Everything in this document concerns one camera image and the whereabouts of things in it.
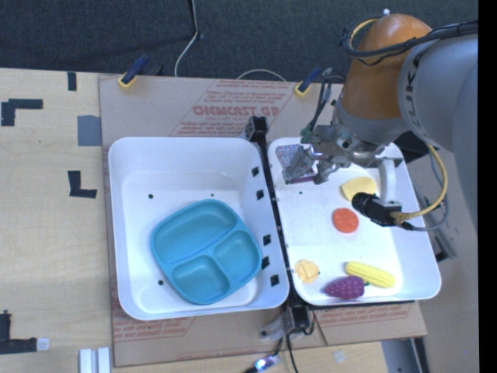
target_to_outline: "blue and yellow clamp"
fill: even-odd
[[[309,91],[309,86],[311,85],[312,81],[315,80],[321,73],[321,68],[319,68],[318,66],[314,68],[314,70],[309,73],[309,75],[304,80],[297,83],[294,88],[295,95],[305,96]]]
[[[123,89],[128,89],[136,82],[137,75],[142,73],[144,67],[148,64],[149,58],[147,55],[139,57],[134,64],[122,75],[117,81]]]

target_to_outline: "orange toy food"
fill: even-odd
[[[333,225],[345,233],[354,232],[359,227],[359,219],[352,210],[346,207],[337,208],[332,214]]]

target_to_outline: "black fabric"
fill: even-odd
[[[264,68],[300,81],[346,73],[339,32],[383,9],[431,27],[478,18],[478,0],[194,0],[200,38],[178,74],[236,78]],[[174,75],[195,31],[189,0],[0,0],[0,67],[121,73],[142,54]],[[258,72],[245,78],[274,79]]]

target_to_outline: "blue plate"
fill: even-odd
[[[214,199],[185,207],[151,235],[151,251],[181,296],[208,305],[247,284],[261,269],[259,244],[227,204]]]

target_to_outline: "cardboard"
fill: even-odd
[[[153,322],[137,321],[123,311],[116,293],[107,153],[114,141],[130,136],[242,136],[250,116],[267,118],[268,143],[298,136],[314,116],[319,85],[311,85],[306,96],[298,97],[294,83],[140,76],[132,87],[121,89],[118,78],[99,80],[114,365],[273,352],[276,343],[260,340],[259,326],[273,322],[279,308]],[[340,90],[333,86],[332,99]],[[331,113],[323,112],[318,123],[329,123]],[[315,330],[309,336],[292,337],[295,348],[426,335],[417,302],[340,307],[314,314]]]

